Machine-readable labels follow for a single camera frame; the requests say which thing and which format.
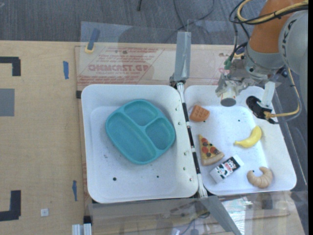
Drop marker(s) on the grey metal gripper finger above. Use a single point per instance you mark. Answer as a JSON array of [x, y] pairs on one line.
[[221, 88], [240, 87]]

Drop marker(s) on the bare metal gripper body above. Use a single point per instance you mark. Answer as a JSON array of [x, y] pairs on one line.
[[238, 73]]

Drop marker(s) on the small white and orange can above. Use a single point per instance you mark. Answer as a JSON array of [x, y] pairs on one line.
[[228, 100]]

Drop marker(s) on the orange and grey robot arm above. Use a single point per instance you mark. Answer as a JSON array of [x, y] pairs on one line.
[[271, 33]]

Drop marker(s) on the orange toy waffle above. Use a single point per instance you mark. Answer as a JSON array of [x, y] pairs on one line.
[[199, 114]]

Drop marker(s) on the white plastic tray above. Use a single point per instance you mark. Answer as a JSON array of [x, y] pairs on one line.
[[117, 185], [230, 128]]

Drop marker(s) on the thin black and white rod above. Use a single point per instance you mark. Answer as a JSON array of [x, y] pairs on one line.
[[188, 125]]

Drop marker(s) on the yellow banana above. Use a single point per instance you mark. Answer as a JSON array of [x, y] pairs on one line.
[[252, 139]]

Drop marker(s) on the toy pizza slice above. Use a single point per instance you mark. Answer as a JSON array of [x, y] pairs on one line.
[[207, 152]]

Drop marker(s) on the brown cardboard board red print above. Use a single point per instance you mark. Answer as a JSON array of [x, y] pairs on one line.
[[156, 62]]

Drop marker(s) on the white cow print carton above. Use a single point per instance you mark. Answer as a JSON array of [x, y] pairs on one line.
[[226, 169]]

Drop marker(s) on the tan toy croissant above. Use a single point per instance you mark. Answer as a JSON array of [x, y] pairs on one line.
[[262, 179]]

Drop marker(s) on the teal divided plate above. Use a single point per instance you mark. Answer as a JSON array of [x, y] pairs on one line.
[[137, 133]]

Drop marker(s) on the black cylinder on white bracket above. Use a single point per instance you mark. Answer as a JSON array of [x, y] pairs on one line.
[[256, 108]]

